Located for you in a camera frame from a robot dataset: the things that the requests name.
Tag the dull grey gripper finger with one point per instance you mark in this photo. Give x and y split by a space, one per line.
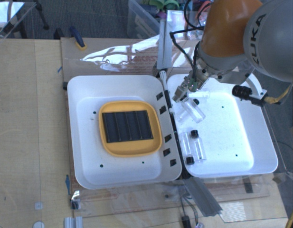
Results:
179 93

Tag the black cylinder on white bracket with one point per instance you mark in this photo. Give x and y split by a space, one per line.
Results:
242 91

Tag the clear plastic bottle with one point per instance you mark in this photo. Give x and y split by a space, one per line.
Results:
199 94

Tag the clear plastic storage bin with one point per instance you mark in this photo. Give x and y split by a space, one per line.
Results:
144 20

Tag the clear bottle with black cap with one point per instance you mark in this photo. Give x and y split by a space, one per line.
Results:
199 146
195 113
187 148

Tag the white plastic tray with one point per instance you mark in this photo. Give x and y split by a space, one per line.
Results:
89 136
227 132

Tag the yellow square plate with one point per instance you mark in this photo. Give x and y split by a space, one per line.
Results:
132 149

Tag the black ribbed rack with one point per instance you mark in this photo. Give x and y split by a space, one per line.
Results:
127 126

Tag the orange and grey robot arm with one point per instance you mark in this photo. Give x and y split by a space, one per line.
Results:
231 22

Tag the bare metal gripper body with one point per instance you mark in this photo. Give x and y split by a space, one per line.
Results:
195 79

